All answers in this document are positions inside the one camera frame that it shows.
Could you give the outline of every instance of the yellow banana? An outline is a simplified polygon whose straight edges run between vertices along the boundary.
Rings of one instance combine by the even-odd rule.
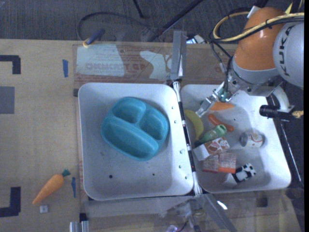
[[[197,114],[194,111],[189,109],[184,110],[184,115],[192,122],[196,135],[195,140],[198,140],[200,135],[204,131],[204,125],[201,118],[197,116]]]

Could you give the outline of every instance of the dark floor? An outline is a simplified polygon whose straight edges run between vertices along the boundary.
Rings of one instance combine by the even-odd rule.
[[[137,0],[145,17],[141,18],[133,0],[0,0],[0,38],[84,40],[105,23],[107,32],[101,40],[140,41],[142,29],[159,29],[168,25],[192,1],[194,0]],[[236,8],[251,8],[256,1],[202,0],[173,28],[184,29],[188,34],[199,34],[207,39],[214,25],[224,15]],[[269,0],[267,6],[285,10],[291,1]],[[81,18],[96,12],[104,13],[77,28]],[[239,33],[245,22],[245,17],[230,20],[223,27],[222,34]],[[290,103],[295,105],[297,110],[303,110],[303,90],[289,84],[285,90]],[[282,128],[286,131],[289,145],[281,132]],[[291,187],[303,190],[304,119],[302,117],[282,125],[278,123],[278,129],[293,175]],[[304,210],[303,198],[301,196],[293,199],[297,210]],[[299,215],[299,219],[302,224],[303,214]]]

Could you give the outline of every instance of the sausage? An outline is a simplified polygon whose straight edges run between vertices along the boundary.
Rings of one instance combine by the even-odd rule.
[[[220,120],[217,119],[217,117],[213,114],[208,115],[208,120],[215,126],[217,125],[224,125],[228,132],[232,132],[234,130],[234,127],[231,125],[227,125]]]

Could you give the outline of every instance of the soda can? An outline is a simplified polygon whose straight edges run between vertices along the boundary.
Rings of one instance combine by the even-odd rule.
[[[264,143],[263,135],[257,131],[254,132],[243,132],[239,138],[240,145],[243,147],[254,147],[259,148]]]

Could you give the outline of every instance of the beige tabletop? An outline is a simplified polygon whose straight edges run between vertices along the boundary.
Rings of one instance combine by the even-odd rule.
[[[163,52],[171,49],[171,44],[117,44],[127,49],[137,49],[138,45]],[[78,83],[74,76],[77,45],[81,42],[0,40],[0,55],[21,58],[20,74],[12,74],[12,62],[0,61],[0,87],[14,87],[14,113],[0,114],[0,209],[10,206],[10,188],[21,188],[20,212],[17,216],[0,217],[1,232],[66,232],[71,221],[79,221],[83,185],[80,185],[77,98],[73,90],[85,80],[79,77]],[[235,46],[229,46],[230,51],[234,49]],[[188,57],[188,63],[195,69],[203,68],[204,59],[211,55],[209,46],[204,44],[191,45],[188,51],[196,53]],[[68,76],[64,72],[66,63]],[[217,74],[210,71],[199,83],[220,83],[223,75],[216,60],[212,57],[207,64]],[[46,181],[65,168],[71,175],[64,178],[63,186],[39,205],[32,205]],[[71,186],[73,177],[76,197]],[[222,194],[217,198],[230,205],[227,214],[239,231],[300,231],[291,201],[284,193],[285,190],[240,196]],[[261,196],[268,197],[267,207],[256,206]],[[239,202],[245,212],[239,211]],[[47,205],[48,212],[40,213],[40,205]],[[218,229],[209,216],[200,219],[206,230],[227,231]],[[89,219],[92,232],[165,232],[169,224],[181,227],[183,223],[172,211],[165,217],[145,214]]]

